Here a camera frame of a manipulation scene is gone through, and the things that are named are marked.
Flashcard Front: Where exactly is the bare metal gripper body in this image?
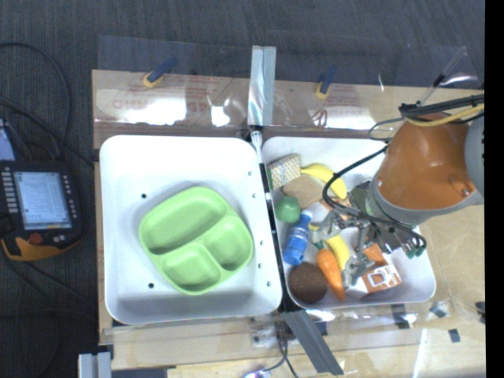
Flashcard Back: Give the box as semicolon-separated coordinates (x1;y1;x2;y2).
349;182;415;254

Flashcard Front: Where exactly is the yellow banana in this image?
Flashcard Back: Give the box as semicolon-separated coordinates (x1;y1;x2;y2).
299;162;349;202
308;222;352;272

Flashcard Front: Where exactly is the orange carrot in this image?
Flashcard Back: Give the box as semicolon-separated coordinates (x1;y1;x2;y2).
316;246;347;302

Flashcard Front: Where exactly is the orange and white carton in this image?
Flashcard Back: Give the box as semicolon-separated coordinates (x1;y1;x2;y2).
346;243;403;299

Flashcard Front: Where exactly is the blue plastic bottle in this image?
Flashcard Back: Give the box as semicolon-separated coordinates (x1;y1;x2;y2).
281;209;314;267

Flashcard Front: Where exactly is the brown bread slice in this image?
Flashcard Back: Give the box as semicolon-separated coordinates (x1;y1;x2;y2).
282;175;326;209

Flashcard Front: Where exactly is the green apple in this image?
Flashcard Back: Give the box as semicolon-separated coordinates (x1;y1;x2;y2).
274;195;302;224

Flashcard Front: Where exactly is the brown round biscuit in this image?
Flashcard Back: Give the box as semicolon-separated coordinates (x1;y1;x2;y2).
288;261;329;305

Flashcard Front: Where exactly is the white plastic tray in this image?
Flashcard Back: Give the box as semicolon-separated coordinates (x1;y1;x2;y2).
98;134;284;326
261;135;437;311

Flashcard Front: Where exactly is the green divided plate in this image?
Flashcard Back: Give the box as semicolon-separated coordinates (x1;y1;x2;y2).
137;186;255;296

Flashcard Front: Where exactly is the brown cardboard board red print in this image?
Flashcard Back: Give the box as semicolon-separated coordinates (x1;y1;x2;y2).
91;69;486;372

